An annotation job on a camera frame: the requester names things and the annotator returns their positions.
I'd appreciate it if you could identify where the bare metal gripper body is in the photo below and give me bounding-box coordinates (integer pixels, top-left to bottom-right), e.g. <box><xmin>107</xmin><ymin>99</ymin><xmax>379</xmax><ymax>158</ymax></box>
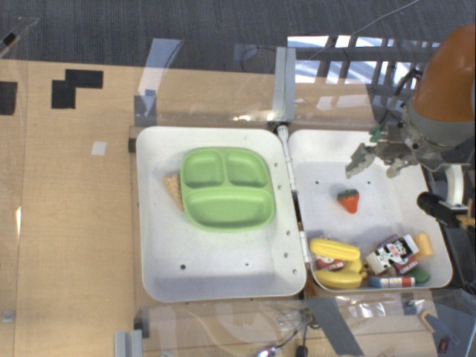
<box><xmin>374</xmin><ymin>122</ymin><xmax>422</xmax><ymax>166</ymax></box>

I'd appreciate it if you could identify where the white plastic tray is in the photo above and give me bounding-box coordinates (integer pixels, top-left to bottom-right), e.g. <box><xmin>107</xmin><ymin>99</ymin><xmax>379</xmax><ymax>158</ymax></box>
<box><xmin>135</xmin><ymin>126</ymin><xmax>308</xmax><ymax>303</ymax></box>
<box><xmin>287</xmin><ymin>129</ymin><xmax>454</xmax><ymax>294</ymax></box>

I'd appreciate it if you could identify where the red strawberry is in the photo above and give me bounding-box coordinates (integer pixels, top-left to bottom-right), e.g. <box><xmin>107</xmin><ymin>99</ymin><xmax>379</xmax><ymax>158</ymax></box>
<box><xmin>336</xmin><ymin>188</ymin><xmax>361</xmax><ymax>215</ymax></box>

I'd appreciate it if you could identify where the yellow cylinder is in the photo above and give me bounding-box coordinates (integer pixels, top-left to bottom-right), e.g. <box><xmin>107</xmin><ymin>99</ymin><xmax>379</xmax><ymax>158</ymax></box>
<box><xmin>413</xmin><ymin>233</ymin><xmax>434</xmax><ymax>260</ymax></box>

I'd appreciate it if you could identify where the white cow-print carton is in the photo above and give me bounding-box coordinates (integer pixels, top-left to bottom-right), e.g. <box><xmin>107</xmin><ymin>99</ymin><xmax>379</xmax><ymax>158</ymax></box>
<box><xmin>364</xmin><ymin>235</ymin><xmax>420</xmax><ymax>276</ymax></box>

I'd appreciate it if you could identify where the yellow corn cob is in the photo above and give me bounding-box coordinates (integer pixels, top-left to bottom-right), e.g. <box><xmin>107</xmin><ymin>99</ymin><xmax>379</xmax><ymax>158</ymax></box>
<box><xmin>309</xmin><ymin>237</ymin><xmax>362</xmax><ymax>263</ymax></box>

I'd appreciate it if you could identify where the red carton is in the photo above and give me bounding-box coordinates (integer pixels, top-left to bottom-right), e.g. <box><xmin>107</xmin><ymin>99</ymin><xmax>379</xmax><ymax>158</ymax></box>
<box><xmin>393</xmin><ymin>254</ymin><xmax>418</xmax><ymax>277</ymax></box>

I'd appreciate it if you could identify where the red can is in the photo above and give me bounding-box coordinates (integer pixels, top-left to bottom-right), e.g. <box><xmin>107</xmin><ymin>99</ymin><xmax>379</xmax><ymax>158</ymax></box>
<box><xmin>315</xmin><ymin>254</ymin><xmax>345</xmax><ymax>272</ymax></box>

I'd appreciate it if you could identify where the green flat toy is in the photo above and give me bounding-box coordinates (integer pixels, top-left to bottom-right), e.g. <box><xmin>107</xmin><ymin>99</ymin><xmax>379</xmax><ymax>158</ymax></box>
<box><xmin>406</xmin><ymin>267</ymin><xmax>431</xmax><ymax>285</ymax></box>

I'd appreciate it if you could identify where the blue and white tube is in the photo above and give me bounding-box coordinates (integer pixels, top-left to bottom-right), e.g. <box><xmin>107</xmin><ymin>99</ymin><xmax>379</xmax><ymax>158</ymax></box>
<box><xmin>367</xmin><ymin>276</ymin><xmax>417</xmax><ymax>289</ymax></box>

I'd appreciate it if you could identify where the yellow banana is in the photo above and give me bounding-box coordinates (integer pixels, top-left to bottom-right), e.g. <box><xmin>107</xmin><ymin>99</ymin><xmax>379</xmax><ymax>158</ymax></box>
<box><xmin>315</xmin><ymin>260</ymin><xmax>367</xmax><ymax>290</ymax></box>

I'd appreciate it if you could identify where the green divided plate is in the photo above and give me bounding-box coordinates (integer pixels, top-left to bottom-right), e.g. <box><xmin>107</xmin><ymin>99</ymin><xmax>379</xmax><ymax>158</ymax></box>
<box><xmin>179</xmin><ymin>147</ymin><xmax>277</xmax><ymax>234</ymax></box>

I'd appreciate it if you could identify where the tan biscuit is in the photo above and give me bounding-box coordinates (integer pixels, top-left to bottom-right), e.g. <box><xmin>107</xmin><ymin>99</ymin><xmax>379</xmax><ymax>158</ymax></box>
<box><xmin>162</xmin><ymin>172</ymin><xmax>186</xmax><ymax>213</ymax></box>

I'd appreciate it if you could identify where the black cylinder on white bracket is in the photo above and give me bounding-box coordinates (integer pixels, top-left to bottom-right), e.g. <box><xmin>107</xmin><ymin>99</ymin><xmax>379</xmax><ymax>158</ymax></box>
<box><xmin>416</xmin><ymin>164</ymin><xmax>470</xmax><ymax>231</ymax></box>

